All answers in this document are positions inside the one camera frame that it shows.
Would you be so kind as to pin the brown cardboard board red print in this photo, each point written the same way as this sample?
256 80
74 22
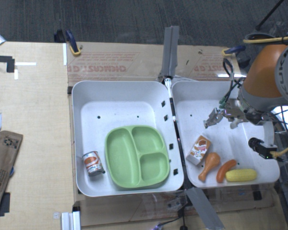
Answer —
124 63

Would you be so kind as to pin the brown paper bag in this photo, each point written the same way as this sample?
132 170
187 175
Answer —
1 166

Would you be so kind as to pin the yellow toy corn cob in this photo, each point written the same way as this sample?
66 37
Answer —
241 175

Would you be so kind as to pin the orange and silver can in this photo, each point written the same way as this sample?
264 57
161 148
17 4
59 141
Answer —
93 163

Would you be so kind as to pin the orange toy sausage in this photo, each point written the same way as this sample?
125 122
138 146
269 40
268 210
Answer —
224 170

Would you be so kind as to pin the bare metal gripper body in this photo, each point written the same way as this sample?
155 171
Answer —
237 110

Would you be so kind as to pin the black cylinder on white bracket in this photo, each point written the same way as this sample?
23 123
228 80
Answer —
259 146

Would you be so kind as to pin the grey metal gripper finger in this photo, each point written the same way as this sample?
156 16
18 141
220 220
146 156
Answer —
214 117
236 123

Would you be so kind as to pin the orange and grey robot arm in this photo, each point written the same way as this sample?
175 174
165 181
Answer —
261 78

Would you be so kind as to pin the white plastic tray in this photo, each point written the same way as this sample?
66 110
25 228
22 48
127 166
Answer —
91 128
230 140

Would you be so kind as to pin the orange toy chicken drumstick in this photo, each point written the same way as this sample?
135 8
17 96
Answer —
210 163

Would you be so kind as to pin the green divided plate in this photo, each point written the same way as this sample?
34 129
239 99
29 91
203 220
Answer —
121 157

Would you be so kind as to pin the orange and white carton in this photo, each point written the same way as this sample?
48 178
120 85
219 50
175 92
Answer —
199 150

